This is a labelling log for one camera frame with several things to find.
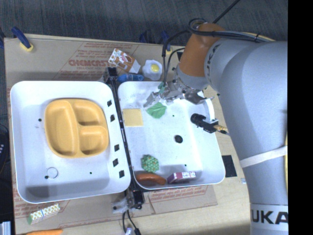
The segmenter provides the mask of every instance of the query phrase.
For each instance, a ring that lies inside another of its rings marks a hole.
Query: cable
[[[130,220],[130,222],[132,223],[132,225],[134,226],[135,229],[137,229],[136,225],[133,223],[132,219],[131,219],[131,216],[129,215],[129,210],[127,210],[127,216]]]
[[[267,39],[267,40],[269,40],[269,41],[275,41],[275,40],[272,39],[272,38],[265,37],[265,36],[262,36],[262,35],[258,35],[258,34],[255,34],[255,33],[250,33],[250,32],[244,32],[244,33],[245,33],[245,34],[252,35],[252,36],[255,36],[255,37],[259,36],[259,37],[265,38],[265,39]]]
[[[233,40],[247,40],[256,43],[269,42],[269,38],[265,38],[259,35],[252,35],[243,32],[237,31],[199,31],[197,28],[200,25],[200,22],[205,23],[203,19],[192,19],[188,24],[188,31],[192,34],[208,36],[208,37],[220,37]]]
[[[134,232],[135,232],[135,235],[141,235],[140,233],[140,230],[136,227],[136,225],[133,223],[132,219],[131,219],[131,216],[129,214],[129,210],[125,211],[123,213],[123,216],[122,216],[122,219],[123,219],[123,230],[124,230],[124,233],[126,233],[127,229],[125,227],[125,214],[127,213],[127,216],[130,220],[130,222],[132,223],[133,227],[134,227]]]
[[[164,72],[164,79],[163,79],[163,83],[164,83],[164,84],[165,84],[165,82],[166,82],[167,73],[168,73],[168,69],[169,69],[170,62],[171,62],[171,58],[172,58],[173,54],[176,53],[176,52],[178,52],[178,51],[180,51],[180,50],[183,50],[183,49],[185,49],[185,47],[184,47],[184,48],[179,48],[179,49],[174,50],[174,51],[171,53],[170,57],[168,58],[168,60],[167,60],[167,66],[166,66],[166,69],[165,69],[165,72]]]
[[[217,23],[225,14],[230,11],[240,0],[235,0],[221,15],[219,15],[214,21],[213,24]]]
[[[125,214],[126,214],[126,212],[124,212],[123,215],[122,215],[124,233],[126,233],[126,227],[125,227],[125,222],[124,222],[125,221]]]
[[[163,72],[164,72],[164,78],[163,78],[163,83],[166,82],[166,63],[165,63],[165,56],[166,56],[166,48],[168,46],[168,44],[173,41],[176,37],[182,35],[182,34],[185,34],[185,33],[189,33],[188,30],[183,30],[183,31],[180,31],[178,33],[176,33],[174,36],[168,38],[165,43],[163,44],[163,47],[162,47],[162,58],[163,58]]]

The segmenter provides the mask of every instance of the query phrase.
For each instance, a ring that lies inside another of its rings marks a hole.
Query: metal bracket
[[[111,203],[112,212],[124,213],[131,208],[140,209],[144,202],[145,199],[142,191],[128,188],[126,190],[126,196],[121,201]]]
[[[216,119],[215,121],[208,123],[204,121],[205,119],[205,116],[197,113],[192,114],[190,117],[191,122],[196,126],[203,128],[204,131],[207,131],[208,133],[216,132],[217,130],[214,128],[214,126],[218,125],[219,121]]]

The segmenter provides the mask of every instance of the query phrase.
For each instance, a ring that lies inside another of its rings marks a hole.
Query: black cable
[[[129,215],[129,210],[127,210],[127,215],[128,215],[128,218],[130,220],[130,222],[132,223],[132,225],[134,226],[135,229],[137,229],[136,225],[133,223],[132,219],[131,219],[131,216]]]
[[[124,212],[123,215],[122,215],[124,233],[126,233],[125,222],[124,222],[125,221],[125,214],[126,214],[126,212]]]
[[[225,14],[230,11],[240,0],[235,0],[221,15],[219,15],[214,21],[213,24],[217,23]]]
[[[140,230],[136,227],[136,225],[133,223],[132,219],[131,219],[131,216],[129,214],[129,210],[125,211],[123,213],[123,216],[122,216],[122,219],[123,219],[123,230],[124,230],[124,233],[126,233],[127,229],[125,227],[125,214],[127,213],[127,216],[130,220],[130,222],[132,223],[132,225],[134,226],[134,232],[135,232],[135,235],[141,235],[140,233]]]
[[[242,33],[237,31],[199,31],[194,25],[200,25],[205,23],[203,19],[192,19],[188,24],[188,31],[192,34],[208,36],[208,37],[220,37],[233,40],[246,40],[256,43],[268,42],[269,39],[263,37],[256,37],[248,33]]]
[[[179,33],[176,33],[174,36],[168,38],[166,40],[166,42],[163,44],[163,48],[162,48],[162,57],[165,57],[166,56],[166,47],[168,46],[168,44],[173,41],[176,37],[178,37],[179,35],[182,35],[184,33],[189,33],[188,30],[183,30],[183,31],[180,31]]]
[[[166,66],[166,69],[165,69],[165,74],[164,74],[163,83],[166,82],[166,77],[167,77],[168,69],[169,69],[170,62],[171,62],[171,58],[172,58],[173,54],[176,53],[176,52],[178,52],[178,51],[180,51],[180,50],[183,50],[183,49],[185,49],[185,47],[174,50],[174,51],[171,53],[170,57],[168,58],[167,66]]]

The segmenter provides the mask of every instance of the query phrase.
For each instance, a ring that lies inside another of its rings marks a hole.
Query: gray carpet
[[[139,42],[151,30],[157,42],[193,18],[214,21],[234,0],[0,0],[0,27],[7,37],[25,33]],[[219,22],[228,30],[288,39],[288,0],[242,0]],[[189,35],[173,41],[185,45]],[[7,126],[4,54],[0,49],[0,123]],[[10,179],[6,165],[0,178]]]

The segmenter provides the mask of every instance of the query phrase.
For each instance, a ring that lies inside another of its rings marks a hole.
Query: orange object
[[[97,155],[109,145],[103,110],[86,99],[58,99],[45,109],[45,134],[50,149],[63,158]]]
[[[203,23],[198,31],[223,31],[224,29],[214,23]],[[204,60],[212,45],[218,37],[208,37],[192,34],[180,58],[179,69],[186,75],[204,77]]]
[[[152,182],[155,182],[159,185],[164,185],[166,183],[166,179],[159,176],[159,175],[156,175],[156,174],[153,174],[153,173],[141,173],[141,174],[138,174],[136,175],[136,179],[138,182],[142,182],[142,181],[152,181]]]
[[[59,235],[62,232],[63,232],[62,229],[54,229],[54,230],[31,232],[31,233],[27,233],[26,235]]]

